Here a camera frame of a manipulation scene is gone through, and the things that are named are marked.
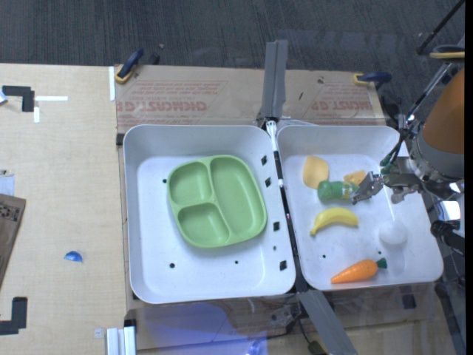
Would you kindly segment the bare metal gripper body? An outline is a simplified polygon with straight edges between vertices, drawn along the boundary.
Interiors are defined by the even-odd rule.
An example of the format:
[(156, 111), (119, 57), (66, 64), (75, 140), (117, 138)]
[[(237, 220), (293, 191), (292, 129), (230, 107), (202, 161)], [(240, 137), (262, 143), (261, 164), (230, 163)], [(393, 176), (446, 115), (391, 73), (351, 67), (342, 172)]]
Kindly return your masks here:
[(414, 192), (429, 193), (440, 200), (458, 200), (464, 195), (463, 178), (445, 175), (424, 160), (398, 156), (381, 166), (381, 175), (384, 185), (397, 196), (396, 201)]

